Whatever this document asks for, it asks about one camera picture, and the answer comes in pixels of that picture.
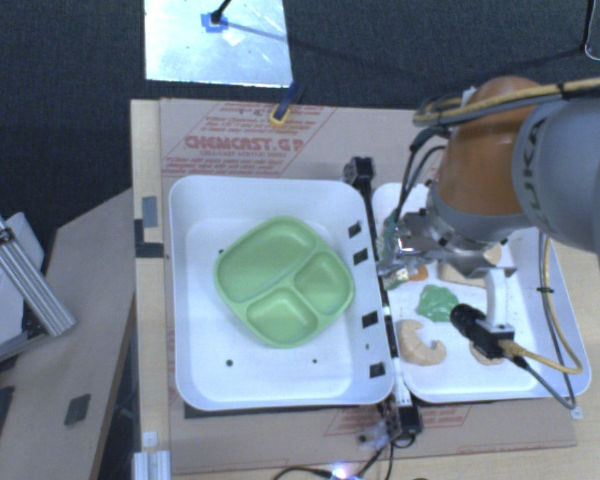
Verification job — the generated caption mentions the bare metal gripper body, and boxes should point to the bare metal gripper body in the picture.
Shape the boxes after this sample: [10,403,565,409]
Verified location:
[392,211,486,269]

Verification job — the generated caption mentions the green toy lettuce leaf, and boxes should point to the green toy lettuce leaf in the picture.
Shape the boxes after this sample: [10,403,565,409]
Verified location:
[415,283,459,324]

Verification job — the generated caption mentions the tan round biscuit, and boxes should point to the tan round biscuit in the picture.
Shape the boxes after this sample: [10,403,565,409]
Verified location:
[468,342,507,368]

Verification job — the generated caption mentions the tan toy croissant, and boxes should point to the tan toy croissant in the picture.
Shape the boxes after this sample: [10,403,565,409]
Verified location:
[396,318,448,367]

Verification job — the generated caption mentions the thin black and white rod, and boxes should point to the thin black and white rod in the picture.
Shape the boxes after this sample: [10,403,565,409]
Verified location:
[358,176,412,410]

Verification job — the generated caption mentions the white plastic tray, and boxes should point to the white plastic tray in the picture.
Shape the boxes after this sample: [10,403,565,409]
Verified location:
[167,174,397,413]
[371,182,593,405]

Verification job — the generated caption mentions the tan toy bread slice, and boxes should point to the tan toy bread slice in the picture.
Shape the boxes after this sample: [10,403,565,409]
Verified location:
[436,245,504,289]

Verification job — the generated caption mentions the black block with thin wires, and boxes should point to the black block with thin wires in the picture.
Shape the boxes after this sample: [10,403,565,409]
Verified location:
[342,156,377,187]
[374,401,425,445]

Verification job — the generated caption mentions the green divided plate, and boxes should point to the green divided plate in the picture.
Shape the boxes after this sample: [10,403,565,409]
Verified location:
[212,215,357,351]

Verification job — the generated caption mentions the brown cardboard board, red print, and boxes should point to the brown cardboard board, red print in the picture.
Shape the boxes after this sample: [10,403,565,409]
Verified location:
[158,97,579,475]

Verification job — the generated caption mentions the black cylinder on white bracket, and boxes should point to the black cylinder on white bracket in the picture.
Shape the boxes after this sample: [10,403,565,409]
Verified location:
[448,263,519,361]

